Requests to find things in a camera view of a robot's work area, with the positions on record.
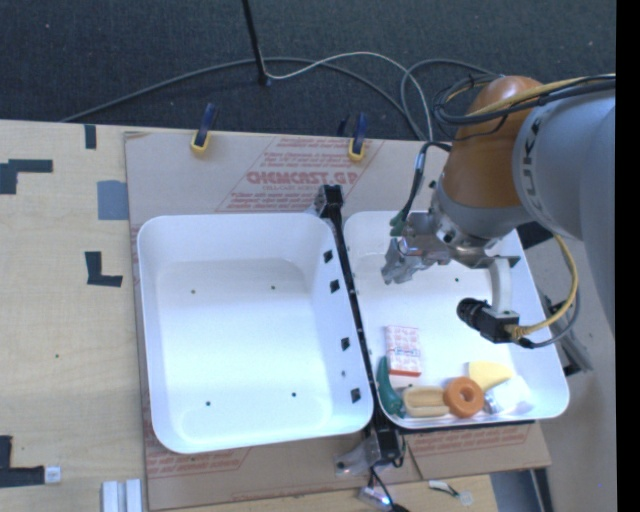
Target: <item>black cable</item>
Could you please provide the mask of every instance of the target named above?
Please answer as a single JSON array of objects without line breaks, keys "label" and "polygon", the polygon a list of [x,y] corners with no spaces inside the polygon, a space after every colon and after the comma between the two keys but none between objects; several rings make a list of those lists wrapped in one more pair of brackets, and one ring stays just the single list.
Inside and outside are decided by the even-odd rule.
[{"label": "black cable", "polygon": [[422,183],[422,178],[424,177],[424,166],[426,161],[426,154],[427,154],[427,150],[431,146],[436,146],[440,149],[443,149],[444,151],[451,151],[451,147],[448,144],[445,144],[443,142],[425,142],[422,145],[416,157],[415,171],[413,174],[413,183],[411,184],[411,191],[409,192],[409,199],[407,200],[407,203],[404,205],[402,210],[400,210],[401,212],[400,220],[402,220],[402,222],[406,222],[407,217],[409,216],[409,212],[411,211],[413,201],[416,198],[418,191],[420,190],[420,184]]},{"label": "black cable", "polygon": [[[468,64],[466,62],[462,62],[462,61],[459,61],[459,60],[455,60],[455,59],[426,59],[426,60],[422,60],[420,62],[416,62],[413,66],[408,68],[407,72],[404,74],[404,76],[402,77],[402,80],[400,81],[400,102],[401,102],[401,105],[402,105],[402,109],[407,114],[407,120],[408,120],[409,124],[411,125],[411,127],[413,128],[414,133],[421,134],[421,136],[418,136],[418,138],[420,140],[431,140],[433,137],[431,136],[431,137],[427,138],[422,133],[420,128],[418,128],[418,125],[415,123],[415,121],[411,117],[411,114],[409,113],[409,107],[407,105],[407,98],[406,98],[407,80],[409,79],[409,76],[416,69],[421,68],[421,67],[434,66],[434,65],[457,66],[457,67],[467,68],[467,69],[470,69],[472,71],[477,71],[477,72],[480,72],[480,73],[491,74],[491,71],[485,70],[484,68],[475,66],[473,64]],[[433,131],[430,126],[427,126],[427,129],[430,132]]]},{"label": "black cable", "polygon": [[402,437],[402,455],[398,460],[394,460],[392,462],[394,468],[401,468],[404,465],[404,456],[407,453],[407,440],[405,439],[404,436],[401,436],[401,437]]},{"label": "black cable", "polygon": [[[313,60],[310,60],[310,59],[301,59],[301,58],[295,58],[295,57],[269,57],[269,58],[265,58],[264,61],[265,62],[273,62],[273,63],[282,63],[282,62],[294,62],[294,63],[304,63],[304,64],[314,64],[314,63],[316,63],[316,61],[313,61]],[[135,91],[133,93],[126,94],[124,96],[116,98],[116,99],[114,99],[112,101],[108,101],[108,102],[103,103],[101,105],[98,105],[96,107],[93,107],[93,108],[84,110],[82,112],[78,112],[77,114],[73,114],[71,116],[65,117],[64,119],[61,119],[59,122],[67,123],[67,122],[71,122],[71,121],[77,121],[78,119],[82,119],[83,117],[86,117],[88,115],[95,114],[96,112],[100,112],[100,111],[106,110],[108,108],[115,107],[117,105],[120,105],[122,103],[130,101],[132,99],[138,98],[138,97],[143,96],[145,94],[148,94],[150,92],[157,91],[157,90],[162,89],[164,87],[168,87],[170,85],[174,85],[176,83],[182,82],[184,80],[188,80],[190,78],[195,78],[197,76],[205,75],[205,74],[208,74],[208,73],[214,73],[214,72],[217,72],[217,71],[223,71],[223,70],[227,70],[227,69],[231,69],[231,68],[235,68],[235,67],[247,66],[247,65],[255,65],[255,60],[253,60],[253,59],[237,60],[237,61],[234,61],[234,62],[228,62],[228,63],[225,63],[225,64],[218,64],[218,65],[215,65],[215,66],[208,66],[206,68],[202,68],[202,69],[198,69],[198,70],[191,71],[191,72],[188,72],[188,73],[184,73],[183,75],[179,75],[179,76],[176,76],[174,78],[170,78],[168,80],[164,80],[162,82],[158,82],[158,83],[150,85],[148,87],[144,87],[144,88],[142,88],[142,89],[140,89],[138,91]],[[370,87],[372,90],[374,90],[375,92],[380,94],[383,98],[385,98],[396,110],[398,110],[400,112],[400,114],[402,114],[402,116],[407,121],[409,127],[414,132],[414,135],[416,136],[416,138],[418,138],[418,139],[421,138],[421,133],[416,132],[414,130],[412,121],[410,119],[410,116],[407,114],[407,112],[405,112],[403,110],[402,106],[400,104],[398,104],[398,102],[396,102],[388,93],[383,91],[381,88],[379,88],[378,86],[376,86],[375,84],[373,84],[372,82],[367,80],[366,78],[364,78],[364,77],[362,77],[362,76],[360,76],[360,75],[358,75],[356,73],[353,73],[352,71],[349,71],[347,69],[341,68],[339,66],[334,66],[332,64],[327,64],[327,63],[318,64],[318,66],[330,69],[332,71],[337,71],[337,72],[342,73],[344,75],[347,75],[347,76],[349,76],[351,78],[354,78],[354,79],[358,80],[359,82],[363,83],[364,85]]]},{"label": "black cable", "polygon": [[452,142],[461,142],[461,141],[464,141],[464,140],[473,139],[474,137],[483,137],[485,135],[491,135],[492,133],[496,133],[500,128],[502,128],[502,126],[504,125],[504,123],[507,120],[507,117],[509,117],[509,116],[507,116],[507,115],[502,116],[500,118],[500,122],[495,127],[493,127],[491,130],[487,130],[486,132],[472,133],[470,135],[466,135],[465,137],[457,137],[456,135],[451,135],[450,139],[451,139]]},{"label": "black cable", "polygon": [[518,340],[516,343],[524,346],[525,348],[542,348],[542,347],[551,345],[553,343],[556,343],[557,341],[560,341],[562,338],[564,338],[571,329],[573,329],[573,326],[575,325],[579,314],[580,314],[580,289],[578,288],[578,291],[576,292],[576,298],[573,301],[573,314],[571,315],[571,318],[569,318],[567,325],[565,325],[560,332],[558,332],[557,334],[554,334],[551,338],[544,341],[540,341],[538,343],[533,342],[528,338],[520,338],[520,340]]},{"label": "black cable", "polygon": [[385,495],[387,496],[387,499],[389,500],[389,506],[391,507],[391,512],[409,512],[402,505],[398,505],[397,503],[394,503],[393,498],[391,497],[391,494],[389,493],[389,490],[384,485],[384,482],[380,479],[380,477],[378,476],[378,473],[373,468],[373,466],[371,466],[370,471],[371,471],[371,477],[369,478],[369,487],[372,487],[372,482],[374,480],[377,480],[377,482],[380,484],[380,487],[382,487],[382,490],[384,491]]},{"label": "black cable", "polygon": [[473,78],[467,78],[461,80],[451,86],[446,91],[438,94],[434,100],[433,116],[434,118],[443,124],[450,126],[466,126],[486,121],[492,121],[504,116],[508,116],[515,112],[522,110],[528,110],[534,107],[543,106],[553,101],[559,101],[561,99],[581,96],[584,94],[590,94],[594,92],[600,92],[610,89],[615,89],[616,82],[615,77],[612,75],[597,75],[593,77],[585,77],[583,79],[575,80],[569,84],[559,86],[551,91],[545,92],[540,96],[531,100],[523,101],[517,105],[512,105],[507,108],[496,110],[494,112],[487,112],[484,114],[470,114],[470,115],[451,115],[445,111],[445,106],[450,103],[453,96],[477,87],[478,85],[489,83],[496,78],[495,75],[482,75]]}]

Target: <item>wooden table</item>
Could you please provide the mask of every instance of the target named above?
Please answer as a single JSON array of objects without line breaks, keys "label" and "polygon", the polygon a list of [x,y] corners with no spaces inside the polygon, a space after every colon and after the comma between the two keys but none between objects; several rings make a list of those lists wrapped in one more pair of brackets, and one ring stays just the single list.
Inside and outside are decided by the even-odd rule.
[{"label": "wooden table", "polygon": [[[96,182],[125,181],[123,127],[100,127],[87,150],[83,125],[0,122],[0,163],[51,160],[52,173],[18,172],[0,195],[0,435],[12,467],[60,466],[61,483],[0,489],[0,509],[100,509],[101,483],[144,482],[138,351],[129,225],[99,220]],[[120,287],[87,284],[85,252]],[[412,512],[495,511],[489,476],[449,481],[473,494],[462,507],[427,482],[390,486]],[[357,490],[193,510],[366,510]]]}]

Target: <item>food item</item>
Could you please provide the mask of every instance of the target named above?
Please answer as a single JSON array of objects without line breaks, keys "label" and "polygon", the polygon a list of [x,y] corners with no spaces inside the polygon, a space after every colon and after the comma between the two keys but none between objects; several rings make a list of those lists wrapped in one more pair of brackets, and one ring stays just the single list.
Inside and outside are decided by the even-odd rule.
[{"label": "food item", "polygon": [[419,377],[422,374],[422,354],[418,329],[388,325],[384,335],[387,341],[389,374]]},{"label": "food item", "polygon": [[445,387],[443,399],[451,414],[459,418],[473,416],[484,405],[482,389],[469,377],[457,377],[450,381]]},{"label": "food item", "polygon": [[498,384],[484,394],[484,410],[489,414],[507,413],[531,397],[531,390],[521,376]]},{"label": "food item", "polygon": [[444,416],[449,413],[449,407],[444,403],[443,393],[438,386],[408,387],[402,394],[404,408],[416,418]]},{"label": "food item", "polygon": [[493,361],[472,361],[469,363],[469,378],[485,392],[513,376],[513,370],[500,363]]}]

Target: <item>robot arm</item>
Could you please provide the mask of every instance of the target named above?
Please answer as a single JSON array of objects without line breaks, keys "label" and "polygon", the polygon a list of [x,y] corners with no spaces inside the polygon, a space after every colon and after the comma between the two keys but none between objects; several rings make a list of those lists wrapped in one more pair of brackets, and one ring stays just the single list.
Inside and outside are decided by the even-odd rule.
[{"label": "robot arm", "polygon": [[[615,335],[615,78],[601,77],[595,87],[584,83],[593,82],[558,88],[507,76],[484,86],[465,118],[469,123],[458,130],[429,210],[394,219],[398,238],[387,251],[385,282],[402,283],[451,260],[491,268],[495,258],[486,250],[520,224],[537,221],[585,243]],[[524,108],[531,98],[535,105]],[[503,105],[520,108],[506,113]],[[504,115],[489,114],[496,109]],[[458,313],[470,324],[498,313],[488,304],[463,303]],[[509,341],[505,326],[517,318],[488,320],[497,327],[481,333]]]}]

